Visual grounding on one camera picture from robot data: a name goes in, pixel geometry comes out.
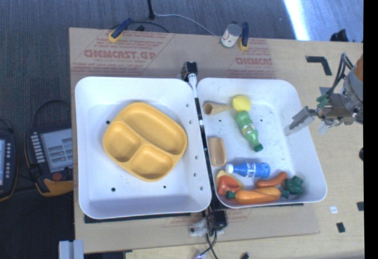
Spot tan bread slice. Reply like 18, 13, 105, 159
207, 137, 228, 168

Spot orange sausage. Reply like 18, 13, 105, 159
255, 171, 288, 189

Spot tan ice cream cone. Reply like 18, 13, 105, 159
202, 100, 234, 116

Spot large orange carrot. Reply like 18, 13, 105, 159
225, 189, 277, 205

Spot yellow lemon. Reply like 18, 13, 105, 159
232, 94, 252, 113

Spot beige can with grey lid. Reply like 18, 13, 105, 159
220, 22, 243, 49

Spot black block with thin wires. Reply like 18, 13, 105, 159
180, 60, 199, 82
206, 209, 229, 231

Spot blue plastic bottle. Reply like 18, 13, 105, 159
224, 161, 272, 179

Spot yellow divided plate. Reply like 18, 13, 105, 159
102, 101, 189, 183

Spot brown cardboard board red print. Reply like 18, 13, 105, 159
68, 27, 322, 255

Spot green plastic bottle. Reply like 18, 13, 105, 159
234, 110, 265, 153

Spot white plastic tray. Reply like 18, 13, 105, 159
195, 77, 328, 210
74, 75, 213, 221

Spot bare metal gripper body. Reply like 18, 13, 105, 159
317, 93, 364, 127

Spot green broccoli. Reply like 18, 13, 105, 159
283, 175, 305, 196

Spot thin black and white rod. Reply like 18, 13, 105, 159
187, 72, 220, 211

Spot small orange carrot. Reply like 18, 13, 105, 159
253, 186, 291, 200

